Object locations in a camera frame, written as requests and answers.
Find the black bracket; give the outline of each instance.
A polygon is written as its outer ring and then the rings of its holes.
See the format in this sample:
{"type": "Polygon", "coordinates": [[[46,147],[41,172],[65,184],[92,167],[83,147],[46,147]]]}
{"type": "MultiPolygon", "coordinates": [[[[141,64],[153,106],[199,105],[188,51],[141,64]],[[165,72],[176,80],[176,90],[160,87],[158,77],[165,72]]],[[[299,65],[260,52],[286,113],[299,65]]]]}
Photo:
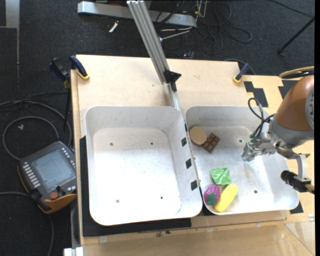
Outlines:
{"type": "Polygon", "coordinates": [[[179,79],[179,77],[181,77],[181,74],[173,71],[169,71],[169,70],[165,70],[163,74],[164,74],[165,81],[171,85],[172,91],[176,92],[177,91],[176,81],[179,79]]]}

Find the red button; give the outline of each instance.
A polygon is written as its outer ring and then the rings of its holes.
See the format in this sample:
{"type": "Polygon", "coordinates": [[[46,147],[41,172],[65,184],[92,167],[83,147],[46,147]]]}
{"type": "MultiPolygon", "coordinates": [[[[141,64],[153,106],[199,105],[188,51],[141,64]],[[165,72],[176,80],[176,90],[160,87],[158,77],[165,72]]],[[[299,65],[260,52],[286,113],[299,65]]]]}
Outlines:
{"type": "Polygon", "coordinates": [[[56,200],[59,197],[59,194],[56,191],[51,192],[50,198],[51,200],[56,200]]]}

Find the purple toy fruit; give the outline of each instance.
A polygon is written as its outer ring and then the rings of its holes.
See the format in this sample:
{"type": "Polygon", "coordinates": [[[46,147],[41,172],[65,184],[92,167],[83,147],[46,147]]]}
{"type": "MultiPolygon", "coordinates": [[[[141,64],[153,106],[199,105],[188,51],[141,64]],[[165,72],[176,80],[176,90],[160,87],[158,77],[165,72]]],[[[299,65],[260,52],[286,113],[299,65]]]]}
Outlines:
{"type": "Polygon", "coordinates": [[[215,205],[220,199],[220,188],[217,184],[211,184],[203,194],[207,205],[215,205]]]}

